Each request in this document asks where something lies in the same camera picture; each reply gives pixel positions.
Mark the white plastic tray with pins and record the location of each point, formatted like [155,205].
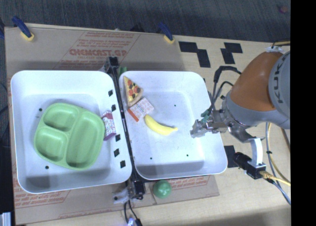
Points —
[61,84]
[177,111]

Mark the orange and white packet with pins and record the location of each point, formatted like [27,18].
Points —
[140,109]

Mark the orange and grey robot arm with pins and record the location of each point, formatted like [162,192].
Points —
[254,89]

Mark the toy pizza slice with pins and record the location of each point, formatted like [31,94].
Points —
[132,90]

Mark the brown cardboard board red print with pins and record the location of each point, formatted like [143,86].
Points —
[61,47]

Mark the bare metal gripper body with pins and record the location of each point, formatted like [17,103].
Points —
[217,121]

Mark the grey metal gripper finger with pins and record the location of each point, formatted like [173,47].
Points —
[195,132]
[200,123]

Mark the thin black and white rod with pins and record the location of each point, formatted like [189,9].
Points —
[126,131]

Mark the black cylinder on white bracket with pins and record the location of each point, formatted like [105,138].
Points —
[249,163]

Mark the green toy apple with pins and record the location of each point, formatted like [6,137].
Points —
[162,189]

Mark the green divided plate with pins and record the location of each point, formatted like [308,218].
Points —
[71,136]

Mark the yellow banana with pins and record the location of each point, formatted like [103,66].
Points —
[158,127]

